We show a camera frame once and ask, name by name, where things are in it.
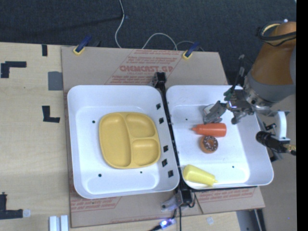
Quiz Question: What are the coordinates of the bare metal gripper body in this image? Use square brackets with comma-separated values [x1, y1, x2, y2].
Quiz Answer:
[225, 90, 273, 116]

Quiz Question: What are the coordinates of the orange squeeze bottle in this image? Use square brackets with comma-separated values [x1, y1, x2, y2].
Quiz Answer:
[191, 122, 227, 138]

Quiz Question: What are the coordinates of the chocolate frosted doughnut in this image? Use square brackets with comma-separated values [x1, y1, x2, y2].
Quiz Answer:
[199, 135, 219, 154]

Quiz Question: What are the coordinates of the white plastic tray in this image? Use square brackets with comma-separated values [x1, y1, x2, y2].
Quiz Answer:
[67, 84, 181, 200]
[166, 84, 275, 190]

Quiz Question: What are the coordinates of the thin black rod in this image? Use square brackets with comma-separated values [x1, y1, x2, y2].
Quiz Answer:
[159, 80, 186, 197]

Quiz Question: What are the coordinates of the yellow squeeze bottle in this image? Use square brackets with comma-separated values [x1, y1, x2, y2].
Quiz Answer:
[182, 164, 218, 187]

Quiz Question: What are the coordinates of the yellow divided plate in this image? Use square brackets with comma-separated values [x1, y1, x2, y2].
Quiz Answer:
[98, 112, 162, 170]

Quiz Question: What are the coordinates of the brown cardboard board red print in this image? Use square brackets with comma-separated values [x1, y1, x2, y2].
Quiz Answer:
[61, 46, 266, 229]

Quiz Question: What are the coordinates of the black cylinder on white bracket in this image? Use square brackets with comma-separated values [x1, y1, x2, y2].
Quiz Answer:
[256, 110, 291, 154]

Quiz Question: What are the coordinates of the black block with thin wires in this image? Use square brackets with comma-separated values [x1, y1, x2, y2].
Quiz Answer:
[180, 188, 193, 207]
[153, 72, 167, 89]

